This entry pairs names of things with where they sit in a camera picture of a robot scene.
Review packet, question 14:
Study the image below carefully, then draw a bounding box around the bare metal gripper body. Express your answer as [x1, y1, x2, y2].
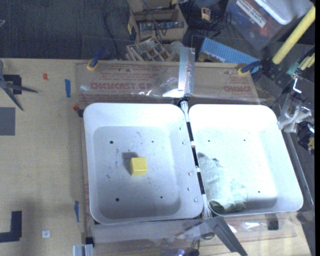
[291, 77, 315, 103]

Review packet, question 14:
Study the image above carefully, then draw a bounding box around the white plastic tray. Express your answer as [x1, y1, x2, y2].
[82, 102, 204, 225]
[187, 103, 304, 218]

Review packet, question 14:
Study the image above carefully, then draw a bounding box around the thin black and white rod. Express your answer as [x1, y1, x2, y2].
[178, 99, 214, 221]

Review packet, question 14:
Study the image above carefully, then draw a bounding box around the pale green folded cloth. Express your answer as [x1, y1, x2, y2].
[197, 152, 250, 214]

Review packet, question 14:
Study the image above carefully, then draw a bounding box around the brown cardboard board red print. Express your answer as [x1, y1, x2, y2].
[74, 59, 299, 248]

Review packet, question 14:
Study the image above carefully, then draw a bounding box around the yellow cube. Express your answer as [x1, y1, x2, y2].
[129, 156, 149, 177]

